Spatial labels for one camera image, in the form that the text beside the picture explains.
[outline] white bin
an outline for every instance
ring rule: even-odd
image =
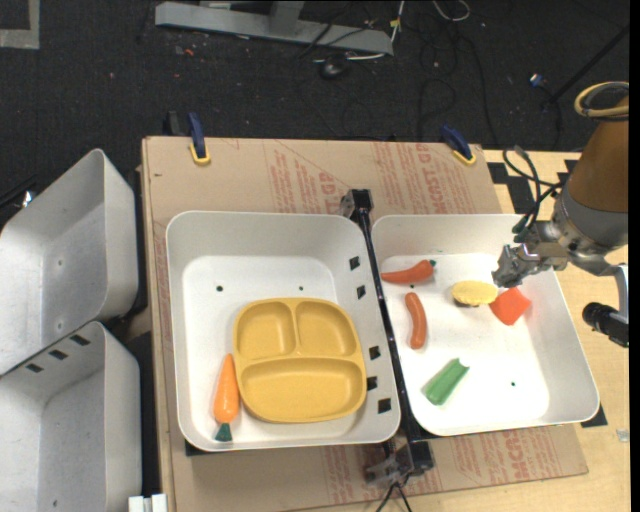
[[[513,325],[488,306],[458,307],[451,287],[467,279],[492,283],[518,215],[399,215],[372,229],[381,272],[436,261],[434,277],[414,288],[383,282],[411,410],[427,431],[459,435],[585,421],[598,391],[553,271],[525,278],[532,306]],[[409,347],[411,318],[404,295],[414,291],[427,315],[428,339]],[[470,369],[448,401],[429,402],[424,387],[450,360]]]
[[[395,434],[391,358],[356,224],[337,215],[185,212],[167,228],[167,251],[178,419],[189,443],[215,452],[375,443]],[[376,386],[357,412],[331,421],[267,423],[241,408],[234,441],[217,442],[213,394],[222,359],[233,352],[234,320],[252,301],[282,297],[329,300],[346,310]]]
[[[128,312],[137,290],[133,191],[96,149],[0,234],[0,375],[87,322]]]
[[[140,494],[135,358],[91,322],[0,380],[0,510],[123,512]]]

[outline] yellow plate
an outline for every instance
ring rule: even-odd
[[[233,350],[243,404],[262,420],[332,420],[364,402],[366,371],[358,334],[333,302],[252,302],[236,318]]]

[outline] black cable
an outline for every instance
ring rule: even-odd
[[[346,34],[342,34],[340,37],[336,37],[333,41],[329,41],[328,43],[322,43],[322,44],[324,46],[332,46],[332,45],[334,45],[336,43],[339,43],[343,39],[346,39],[347,37],[352,36],[353,34],[357,34],[359,32],[364,32],[365,30],[369,30],[369,27],[356,28],[356,29],[352,30],[351,32],[347,32]]]
[[[531,210],[529,211],[530,215],[533,215],[534,212],[534,208],[537,208],[538,210],[540,210],[540,205],[542,204],[542,201],[544,201],[547,197],[552,196],[559,188],[562,188],[562,182],[559,181],[558,183],[553,183],[547,190],[545,190],[545,192],[540,196],[540,200],[538,201],[537,205],[534,205],[533,207],[531,207]]]
[[[427,89],[429,88],[429,86],[431,84],[441,84],[441,85],[443,85],[446,88],[446,90],[449,91],[450,99],[449,99],[449,101],[447,103],[443,104],[443,106],[441,106],[439,108],[435,108],[435,109],[430,110],[428,112],[424,112],[424,99],[425,99],[425,95],[426,95]],[[445,80],[443,80],[441,78],[429,78],[429,79],[425,80],[422,83],[422,85],[420,87],[420,96],[419,96],[419,99],[418,99],[418,116],[419,117],[418,117],[418,126],[417,126],[417,130],[416,130],[416,135],[417,135],[418,141],[423,141],[423,138],[424,138],[423,126],[424,126],[425,121],[429,117],[433,117],[433,116],[436,116],[438,114],[444,114],[445,112],[448,112],[456,104],[456,101],[457,101],[456,90],[451,86],[451,84],[449,84]]]
[[[499,146],[500,144],[498,143],[498,136],[496,135],[496,130],[491,120],[491,114],[489,113],[489,101],[487,99],[487,82],[484,77],[484,69],[482,67],[482,61],[480,60],[480,57],[476,52],[475,45],[469,38],[460,35],[460,40],[466,42],[471,47],[471,51],[469,53],[473,55],[476,65],[478,66],[478,75],[480,77],[480,88],[482,92],[482,110],[484,111],[484,116],[487,121],[487,126],[489,127],[489,131],[491,132],[491,137],[493,139],[493,142],[496,146]]]
[[[300,54],[298,55],[298,58],[301,59],[302,57],[304,57],[305,55],[307,55],[308,53],[312,52],[318,45],[318,41],[320,41],[326,34],[327,32],[329,32],[329,30],[331,30],[331,27],[333,27],[333,24],[335,23],[335,21],[342,16],[343,14],[345,14],[349,8],[351,7],[351,4],[353,2],[348,2],[347,5],[345,5],[342,9],[339,9],[337,11],[335,11],[332,15],[329,16],[329,20],[326,22],[326,26],[320,31],[320,33],[307,45],[306,48],[304,48]]]
[[[546,93],[549,98],[553,97],[553,93],[544,85],[538,85],[536,89],[540,89],[541,91]],[[562,131],[564,130],[564,119],[562,117],[562,109],[560,108],[560,104],[555,101],[553,103],[553,106],[556,111],[556,137],[553,141],[553,144],[551,145],[551,151],[555,151],[555,149],[558,147],[558,144],[560,143],[560,136],[562,135]]]
[[[524,151],[523,149],[519,148],[519,147],[515,147],[513,149],[516,153],[518,153],[518,155],[520,155],[522,157],[522,159],[527,162],[527,165],[529,166],[529,169],[531,169],[531,174],[533,177],[533,183],[536,189],[536,203],[540,200],[540,196],[541,196],[541,180],[540,180],[540,176],[538,175],[538,170],[536,169],[535,165],[533,165],[533,162],[531,161],[531,157],[529,156],[529,154]],[[505,159],[505,162],[507,162],[507,165],[509,165],[509,167],[511,167],[512,169],[516,170],[516,167],[509,161],[509,158],[507,156],[507,152],[509,150],[505,149],[502,152],[502,156]],[[526,174],[523,173],[522,171],[520,171],[520,174],[522,176],[526,177]]]
[[[505,150],[502,152],[502,159],[503,159],[503,160],[504,160],[504,162],[507,164],[507,166],[509,166],[509,168],[510,168],[511,170],[513,170],[514,172],[518,173],[520,176],[522,176],[522,177],[524,177],[524,178],[527,178],[528,180],[535,181],[535,178],[534,178],[533,176],[531,176],[531,175],[527,174],[526,172],[522,171],[521,169],[519,169],[518,167],[516,167],[516,166],[515,166],[515,164],[514,164],[514,163],[509,159],[509,156],[508,156],[508,154],[507,154],[507,153],[508,153],[508,151],[509,151],[508,149],[505,149]],[[552,187],[552,186],[554,186],[554,183],[550,183],[550,182],[548,182],[548,181],[543,181],[543,180],[540,180],[540,184],[541,184],[541,185],[545,185],[545,186],[547,186],[547,187]]]
[[[478,53],[476,51],[476,47],[474,45],[474,43],[466,36],[462,35],[460,33],[459,30],[459,25],[460,23],[458,22],[454,22],[452,20],[443,20],[440,17],[437,17],[435,15],[431,15],[429,13],[418,13],[417,15],[417,22],[418,25],[417,27],[411,26],[409,25],[409,30],[412,32],[417,33],[418,35],[420,35],[420,37],[422,38],[423,41],[425,41],[425,44],[429,46],[429,48],[434,49],[434,59],[433,62],[435,64],[436,62],[436,58],[438,57],[438,50],[440,51],[446,51],[446,50],[451,50],[452,51],[452,55],[453,55],[453,64],[449,67],[449,68],[445,68],[446,71],[442,72],[440,75],[438,75],[439,77],[443,77],[443,76],[451,76],[454,71],[456,70],[456,68],[458,67],[458,61],[459,61],[459,56],[458,56],[458,52],[462,52],[462,53],[467,53],[467,54],[471,54],[476,66],[478,68],[478,77],[480,79],[480,88],[481,88],[481,95],[482,95],[482,108],[483,108],[483,113],[485,116],[485,120],[487,122],[487,126],[489,128],[489,132],[491,134],[491,138],[493,141],[493,144],[495,146],[499,146],[499,141],[498,141],[498,136],[496,134],[496,130],[495,127],[493,125],[493,121],[491,119],[491,115],[489,112],[489,103],[488,103],[488,95],[487,95],[487,84],[486,84],[486,78],[484,75],[484,68],[482,66],[482,62],[480,60],[480,57],[478,56]],[[427,18],[425,18],[425,16],[428,16],[429,18],[436,20],[436,23],[438,24],[438,26],[440,27],[440,29],[435,32],[435,36],[432,35],[433,31],[430,30],[426,30],[423,29],[423,20],[426,20]],[[442,34],[445,34],[446,38],[449,40],[449,45],[447,46],[442,46],[440,44],[439,41],[435,41],[434,37],[438,37],[440,38],[442,36]],[[468,49],[464,49],[462,47],[462,43],[465,43],[468,46]],[[431,69],[427,69],[427,66],[425,65],[424,62],[424,57],[425,57],[425,53],[426,53],[426,48],[423,47],[420,51],[420,61],[421,61],[421,65],[423,67],[423,69],[425,69],[425,71],[428,71],[430,73],[434,73],[437,74],[438,71],[437,69],[434,70],[435,66],[433,66]],[[421,91],[425,90],[425,85],[423,84],[421,87]],[[451,108],[453,108],[455,106],[455,89],[453,88],[453,86],[451,86],[450,84],[447,84],[448,87],[451,88],[451,91],[453,93],[453,97],[454,97],[454,101],[447,105],[446,109],[437,109],[434,112],[430,112],[429,114],[434,114],[434,113],[444,113],[447,110],[450,110]],[[423,136],[423,128],[422,125],[424,124],[424,118],[425,116],[422,114],[422,109],[423,109],[423,104],[424,104],[424,98],[423,98],[423,94],[421,94],[420,98],[419,98],[419,108],[418,108],[418,112],[419,112],[419,119],[418,119],[418,140],[422,140],[422,136]]]
[[[409,501],[407,500],[407,497],[404,494],[404,491],[402,490],[402,488],[407,484],[408,480],[409,480],[409,477],[407,476],[403,483],[400,483],[400,482],[392,483],[389,486],[387,493],[384,495],[384,498],[380,502],[380,505],[376,509],[376,512],[380,512],[385,507],[385,505],[388,503],[389,499],[391,498],[391,494],[393,494],[394,489],[398,489],[398,493],[400,494],[402,501],[404,501],[404,504],[407,507],[407,512],[412,512],[411,506],[409,505]]]
[[[540,203],[542,203],[542,187],[540,184],[540,175],[538,174],[538,170],[536,169],[535,165],[533,165],[533,162],[531,161],[531,158],[529,157],[527,152],[518,150],[516,151],[522,158],[524,158],[525,162],[527,162],[527,165],[530,167],[531,173],[534,177],[533,183],[536,189],[536,202],[533,213],[531,214],[531,219],[529,220],[529,226],[533,226],[536,220],[538,220],[538,214],[540,213]]]

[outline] dark carpet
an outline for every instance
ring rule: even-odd
[[[0,28],[24,25],[26,3],[0,0]],[[197,112],[213,137],[435,142],[448,123],[486,148],[579,150],[595,124],[573,111],[575,96],[629,79],[626,36],[557,108],[541,108],[629,23],[629,0],[467,0],[457,22],[406,2],[395,56],[333,81],[312,62],[325,48],[301,58],[304,46],[158,28],[156,3],[41,0],[40,49],[0,47],[0,198],[31,176],[42,191],[95,147],[129,173],[168,111]],[[301,18],[390,32],[398,4],[307,2]],[[0,225],[18,203],[5,201]]]

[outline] wire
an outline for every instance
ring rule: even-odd
[[[342,9],[335,11],[331,16],[329,16],[324,28],[318,33],[316,37],[313,38],[313,40],[307,45],[307,47],[300,52],[300,54],[298,55],[299,59],[313,51],[318,46],[318,42],[327,34],[327,32],[329,32],[329,30],[331,30],[335,21],[349,10],[352,4],[353,2],[347,2],[347,4]]]
[[[503,160],[504,160],[504,162],[507,164],[507,166],[508,166],[511,170],[513,170],[514,172],[518,173],[518,174],[519,174],[520,176],[522,176],[523,178],[527,178],[528,180],[535,181],[535,177],[534,177],[534,176],[527,174],[526,172],[524,172],[524,171],[522,171],[522,170],[518,169],[518,168],[514,165],[514,163],[509,159],[509,156],[508,156],[508,154],[507,154],[507,153],[508,153],[508,151],[509,151],[508,149],[505,149],[505,150],[502,152],[502,159],[503,159]],[[539,181],[540,181],[540,185],[545,185],[545,186],[547,186],[547,187],[552,187],[552,186],[554,186],[554,183],[550,183],[550,182],[548,182],[548,181],[543,181],[543,180],[539,180]]]
[[[401,28],[400,28],[400,19],[402,18],[402,11],[404,10],[404,4],[405,4],[404,0],[400,2],[400,6],[398,7],[398,15],[396,16],[395,20],[392,20],[393,31],[391,32],[391,36],[390,36],[391,44],[394,43],[394,41],[396,39],[396,35],[401,30]],[[353,34],[357,34],[358,32],[363,32],[365,30],[369,30],[369,27],[364,27],[364,28],[359,28],[359,29],[353,30],[352,32],[348,32],[347,34],[343,34],[342,36],[338,37],[337,39],[334,39],[333,41],[330,41],[328,43],[322,43],[322,44],[323,44],[323,46],[333,46],[337,42],[342,41],[343,39],[346,39],[347,37],[352,36]],[[355,52],[351,52],[351,54],[347,54],[347,60],[354,60],[354,61],[358,61],[358,60],[374,60],[374,59],[380,59],[380,58],[384,57],[385,55],[387,55],[387,54],[386,53],[375,53],[375,54],[372,54],[372,55],[358,55]],[[313,62],[315,62],[316,64],[320,64],[320,63],[322,63],[324,61],[325,61],[325,59],[316,59]]]
[[[387,493],[384,495],[384,498],[380,502],[380,505],[376,509],[376,512],[380,512],[385,507],[385,505],[389,501],[389,498],[391,498],[391,494],[393,493],[394,489],[398,489],[398,493],[400,494],[400,497],[402,498],[402,501],[404,501],[404,504],[407,507],[407,512],[412,512],[411,506],[409,505],[409,501],[407,500],[407,497],[404,494],[404,491],[402,490],[402,488],[406,485],[407,480],[409,480],[409,476],[407,476],[407,478],[405,478],[403,483],[394,482],[389,486],[389,489],[387,490]]]
[[[469,4],[464,0],[458,0],[458,3],[461,3],[465,7],[465,9],[467,9],[467,12],[464,13],[459,18],[451,18],[450,16],[447,16],[447,14],[445,14],[442,8],[438,5],[438,2],[436,2],[436,0],[433,0],[432,3],[433,3],[433,6],[436,8],[436,11],[438,11],[438,14],[440,14],[440,16],[442,16],[447,21],[453,21],[453,22],[464,21],[471,15],[471,7],[469,7]]]
[[[573,108],[581,116],[601,121],[627,121],[629,119],[629,105],[611,108],[593,109],[591,102],[603,92],[614,90],[629,90],[629,82],[602,82],[583,90],[573,103]]]
[[[425,98],[425,94],[427,92],[427,89],[429,88],[429,86],[431,84],[441,84],[445,87],[445,89],[447,91],[449,91],[450,93],[450,98],[449,101],[447,103],[439,103],[440,105],[442,105],[439,108],[435,108],[431,111],[428,112],[423,112],[424,109],[424,98]],[[451,110],[453,108],[453,106],[456,104],[456,100],[457,100],[457,95],[456,95],[456,90],[451,86],[451,84],[449,84],[448,82],[446,82],[445,80],[442,80],[440,78],[430,78],[425,80],[422,83],[422,87],[420,89],[420,98],[418,99],[418,127],[417,127],[417,138],[418,141],[422,141],[423,140],[423,126],[425,121],[432,116],[438,115],[438,114],[444,114],[445,112],[448,112],[449,110]]]
[[[536,86],[536,88],[543,91],[550,98],[553,97],[553,93],[544,85],[538,85]],[[556,138],[553,141],[553,144],[551,146],[551,151],[554,151],[558,147],[558,144],[560,143],[560,136],[562,135],[562,131],[564,130],[564,119],[562,117],[562,108],[560,108],[560,104],[557,101],[553,102],[553,106],[556,110],[557,117],[556,117]]]
[[[540,214],[540,206],[542,205],[542,201],[544,201],[550,195],[554,194],[558,188],[561,188],[562,182],[550,183],[548,181],[541,180],[538,174],[538,170],[536,169],[535,165],[533,165],[533,162],[529,154],[525,150],[523,150],[521,147],[515,146],[513,148],[513,151],[515,151],[520,157],[522,157],[522,159],[527,163],[527,165],[529,166],[529,169],[531,170],[531,175],[526,174],[525,172],[518,169],[515,165],[513,165],[511,160],[509,160],[508,151],[509,150],[505,149],[502,152],[502,158],[505,161],[505,163],[515,172],[517,172],[518,174],[520,174],[521,176],[524,176],[529,180],[532,180],[535,183],[535,191],[536,191],[535,202],[531,207],[531,209],[522,217],[521,221],[518,222],[514,227],[518,235],[522,236],[523,234],[526,234],[531,229],[531,227],[535,224],[535,222],[538,220],[538,215]],[[546,185],[549,188],[544,193],[542,193],[541,185]]]
[[[476,65],[478,66],[478,76],[480,77],[480,87],[482,90],[482,110],[484,111],[484,117],[487,121],[487,125],[489,126],[489,131],[491,132],[493,143],[496,145],[499,145],[498,136],[496,135],[496,130],[493,126],[493,121],[491,120],[491,114],[489,113],[489,101],[487,99],[487,82],[484,77],[484,69],[482,67],[482,61],[480,60],[480,57],[476,52],[476,47],[473,44],[473,42],[465,36],[460,36],[460,39],[462,41],[465,41],[471,47],[470,53],[471,55],[473,55],[474,60],[476,61]]]

